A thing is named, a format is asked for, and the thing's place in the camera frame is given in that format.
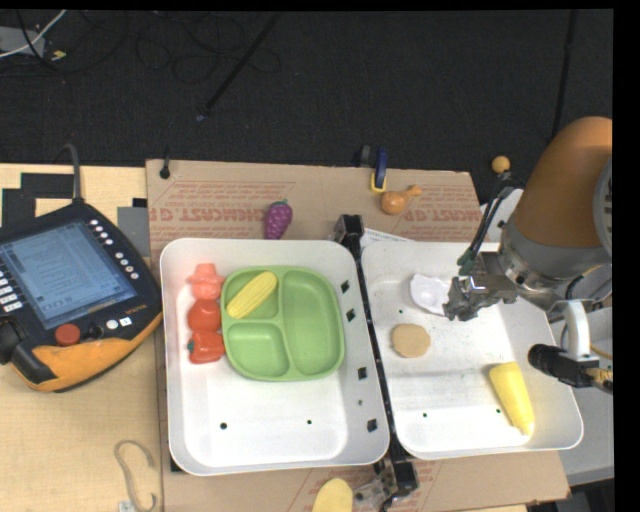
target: red button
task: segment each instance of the red button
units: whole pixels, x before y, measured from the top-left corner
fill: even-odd
[[[61,347],[69,347],[80,341],[80,329],[74,324],[62,324],[54,333],[56,342]]]

